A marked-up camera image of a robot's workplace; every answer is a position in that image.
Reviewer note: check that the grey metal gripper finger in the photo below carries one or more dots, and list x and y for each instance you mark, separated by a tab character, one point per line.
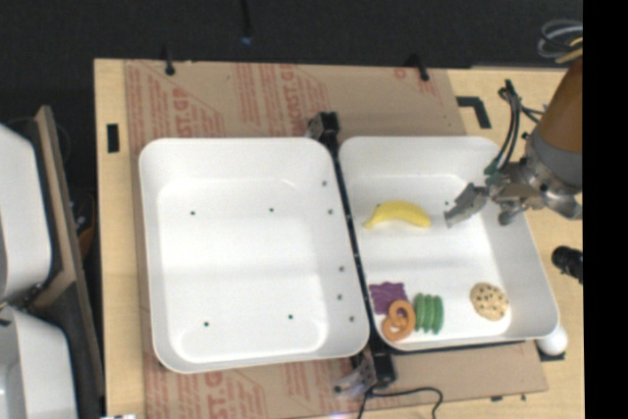
463	206
510	213

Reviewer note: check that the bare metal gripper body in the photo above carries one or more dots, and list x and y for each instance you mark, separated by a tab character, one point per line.
544	189

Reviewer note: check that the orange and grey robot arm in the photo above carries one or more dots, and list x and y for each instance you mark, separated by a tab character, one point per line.
564	122

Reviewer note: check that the white plastic tray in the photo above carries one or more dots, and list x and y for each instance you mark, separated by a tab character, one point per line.
245	260
441	255

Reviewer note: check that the yellow banana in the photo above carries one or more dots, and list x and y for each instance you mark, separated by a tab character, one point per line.
400	213

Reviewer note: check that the beige chocolate chip biscuit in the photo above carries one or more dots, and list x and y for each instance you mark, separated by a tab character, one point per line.
489	301

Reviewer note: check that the green pea pods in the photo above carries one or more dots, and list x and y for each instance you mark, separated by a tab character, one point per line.
429	314

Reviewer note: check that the purple grapes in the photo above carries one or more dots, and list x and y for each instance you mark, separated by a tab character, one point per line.
385	293

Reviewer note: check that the orange pretzel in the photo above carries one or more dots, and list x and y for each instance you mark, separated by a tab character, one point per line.
398	321

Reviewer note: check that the white egg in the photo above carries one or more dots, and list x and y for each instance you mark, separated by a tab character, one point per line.
552	342

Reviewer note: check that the brown cardboard board red print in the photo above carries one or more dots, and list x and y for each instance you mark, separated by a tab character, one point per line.
275	98

